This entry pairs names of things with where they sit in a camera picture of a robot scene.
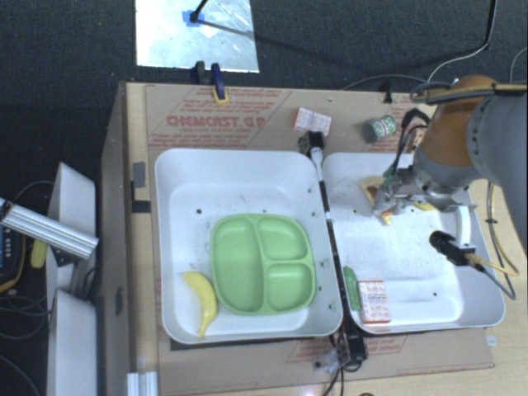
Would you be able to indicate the brown cardboard board red print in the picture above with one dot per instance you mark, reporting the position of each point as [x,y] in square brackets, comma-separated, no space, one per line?
[231,118]

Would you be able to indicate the green divided plate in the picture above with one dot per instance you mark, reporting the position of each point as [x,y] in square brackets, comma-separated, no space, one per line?
[239,262]

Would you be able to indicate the green toy vegetable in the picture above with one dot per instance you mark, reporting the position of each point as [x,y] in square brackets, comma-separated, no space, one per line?
[351,287]

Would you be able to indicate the white plastic tray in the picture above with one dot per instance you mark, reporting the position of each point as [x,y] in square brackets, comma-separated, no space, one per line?
[189,204]
[396,262]

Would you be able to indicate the thin black and white rod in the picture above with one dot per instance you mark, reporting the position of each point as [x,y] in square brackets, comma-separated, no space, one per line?
[329,217]

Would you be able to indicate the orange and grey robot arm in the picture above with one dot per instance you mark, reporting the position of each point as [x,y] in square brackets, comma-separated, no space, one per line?
[491,130]

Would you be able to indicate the small yellow toy food piece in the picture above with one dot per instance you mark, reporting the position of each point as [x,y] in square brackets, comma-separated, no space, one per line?
[425,207]

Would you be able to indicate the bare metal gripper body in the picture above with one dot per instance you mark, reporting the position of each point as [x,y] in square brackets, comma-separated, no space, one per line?
[416,184]

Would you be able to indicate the black cylinder on white bracket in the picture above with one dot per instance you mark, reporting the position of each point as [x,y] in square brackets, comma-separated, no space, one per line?
[451,248]

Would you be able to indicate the yellow banana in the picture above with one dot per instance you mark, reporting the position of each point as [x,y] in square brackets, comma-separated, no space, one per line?
[206,299]

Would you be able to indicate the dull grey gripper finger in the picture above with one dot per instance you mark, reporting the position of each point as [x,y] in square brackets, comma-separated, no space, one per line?
[399,208]
[379,201]

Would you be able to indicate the yellow and red pizza slice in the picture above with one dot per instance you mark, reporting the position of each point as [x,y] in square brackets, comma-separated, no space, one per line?
[367,186]

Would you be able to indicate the green and white can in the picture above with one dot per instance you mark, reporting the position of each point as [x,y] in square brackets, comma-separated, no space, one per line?
[380,128]

